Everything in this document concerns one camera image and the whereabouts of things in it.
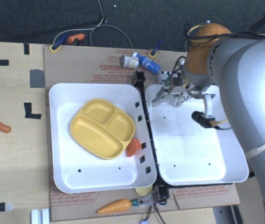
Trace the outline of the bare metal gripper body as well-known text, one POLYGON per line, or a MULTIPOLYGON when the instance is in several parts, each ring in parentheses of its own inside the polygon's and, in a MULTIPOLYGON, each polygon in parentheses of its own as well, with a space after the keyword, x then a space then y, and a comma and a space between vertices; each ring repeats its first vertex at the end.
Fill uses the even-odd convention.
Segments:
POLYGON ((168 77, 164 82, 165 93, 174 98, 201 99, 205 91, 214 83, 211 81, 195 84, 185 77, 168 77))

